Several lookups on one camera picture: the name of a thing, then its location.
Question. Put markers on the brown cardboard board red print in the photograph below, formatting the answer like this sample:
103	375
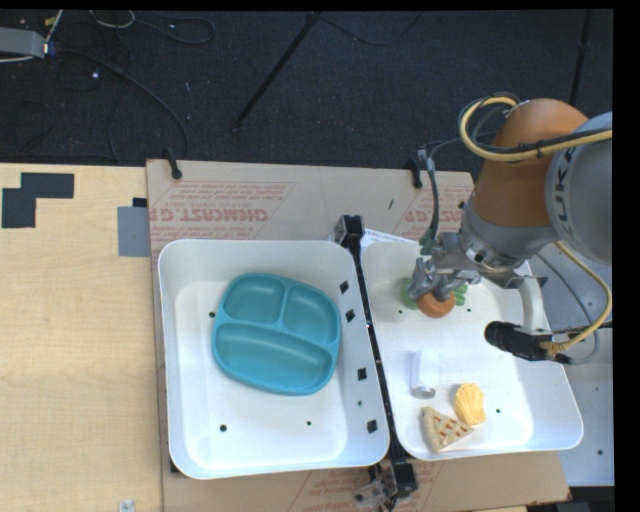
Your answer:
280	205

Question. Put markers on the slice of pizza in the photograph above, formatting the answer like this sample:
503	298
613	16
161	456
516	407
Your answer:
442	431

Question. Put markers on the black cylinder on white bracket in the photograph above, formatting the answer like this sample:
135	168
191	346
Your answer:
515	340

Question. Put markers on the white plastic tray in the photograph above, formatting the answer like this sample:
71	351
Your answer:
270	435
470	360

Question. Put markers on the orange carrot with green leaves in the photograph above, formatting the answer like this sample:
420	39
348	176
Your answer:
436	306

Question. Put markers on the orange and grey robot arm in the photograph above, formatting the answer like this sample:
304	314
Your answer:
520	175

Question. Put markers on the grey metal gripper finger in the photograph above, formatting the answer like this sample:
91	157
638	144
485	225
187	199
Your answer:
444	290
421	282

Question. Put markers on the yellow shell biscuit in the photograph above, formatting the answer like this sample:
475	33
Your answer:
470	404

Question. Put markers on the blue divided plate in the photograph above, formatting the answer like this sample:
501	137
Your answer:
275	345

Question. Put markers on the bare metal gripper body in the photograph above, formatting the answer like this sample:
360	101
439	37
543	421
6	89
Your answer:
465	262

